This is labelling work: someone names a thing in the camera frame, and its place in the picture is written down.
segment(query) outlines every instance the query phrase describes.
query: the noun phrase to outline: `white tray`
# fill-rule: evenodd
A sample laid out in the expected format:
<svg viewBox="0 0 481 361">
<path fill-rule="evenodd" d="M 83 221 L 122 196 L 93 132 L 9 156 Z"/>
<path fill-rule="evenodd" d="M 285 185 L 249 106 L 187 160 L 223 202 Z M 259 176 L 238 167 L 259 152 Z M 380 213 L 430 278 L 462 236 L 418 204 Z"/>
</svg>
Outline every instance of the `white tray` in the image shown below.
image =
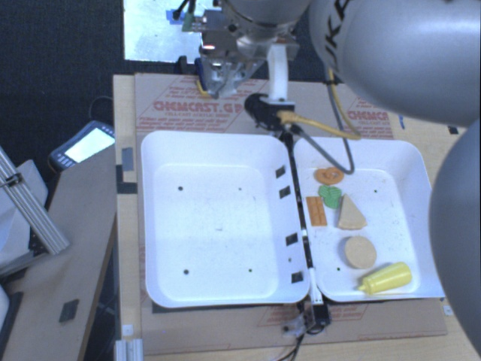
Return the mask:
<svg viewBox="0 0 481 361">
<path fill-rule="evenodd" d="M 340 139 L 314 140 L 348 167 Z M 349 145 L 355 173 L 346 175 L 335 186 L 349 195 L 368 221 L 366 227 L 357 231 L 338 229 L 339 209 L 327 207 L 328 225 L 310 225 L 305 197 L 315 196 L 319 189 L 314 172 L 332 164 L 306 141 L 301 140 L 295 145 L 318 287 L 325 296 L 339 302 L 444 296 L 429 241 L 431 186 L 420 152 L 404 141 L 361 140 Z M 344 245 L 354 235 L 368 238 L 377 249 L 377 261 L 372 269 L 355 269 L 347 264 Z M 399 261 L 408 264 L 413 274 L 413 280 L 408 285 L 373 296 L 356 289 L 365 275 Z"/>
<path fill-rule="evenodd" d="M 178 308 L 304 298 L 310 281 L 283 144 L 270 136 L 158 131 L 144 139 L 141 159 L 154 302 Z M 279 168 L 285 174 L 277 177 Z M 287 245 L 293 234 L 297 241 Z"/>
</svg>

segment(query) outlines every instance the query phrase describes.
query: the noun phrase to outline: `toy bread slice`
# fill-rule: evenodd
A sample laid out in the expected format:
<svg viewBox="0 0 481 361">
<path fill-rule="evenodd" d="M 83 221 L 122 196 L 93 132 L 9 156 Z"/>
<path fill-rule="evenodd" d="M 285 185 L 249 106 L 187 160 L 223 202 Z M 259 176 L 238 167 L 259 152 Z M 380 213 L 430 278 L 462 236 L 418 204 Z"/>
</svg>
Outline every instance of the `toy bread slice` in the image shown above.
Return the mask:
<svg viewBox="0 0 481 361">
<path fill-rule="evenodd" d="M 359 230 L 367 226 L 366 218 L 348 195 L 343 196 L 337 227 L 342 230 Z"/>
</svg>

